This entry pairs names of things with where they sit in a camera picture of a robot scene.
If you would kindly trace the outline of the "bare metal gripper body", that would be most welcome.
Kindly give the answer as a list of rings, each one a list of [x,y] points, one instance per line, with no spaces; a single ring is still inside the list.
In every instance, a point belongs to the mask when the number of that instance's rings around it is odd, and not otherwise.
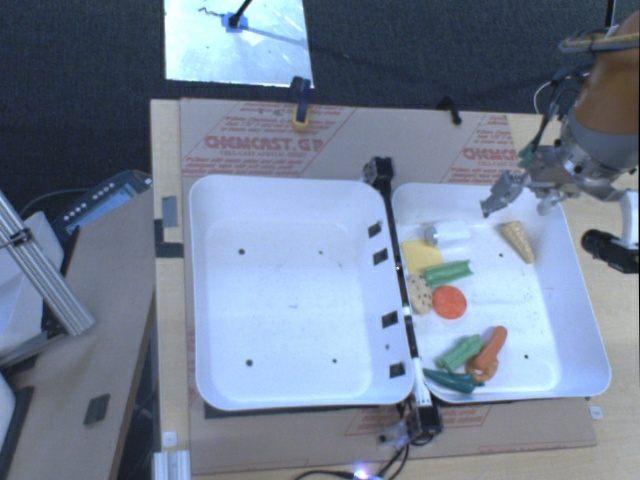
[[[625,189],[613,185],[621,171],[609,168],[576,145],[527,145],[519,152],[524,186],[545,202],[581,194],[599,201],[619,201]]]

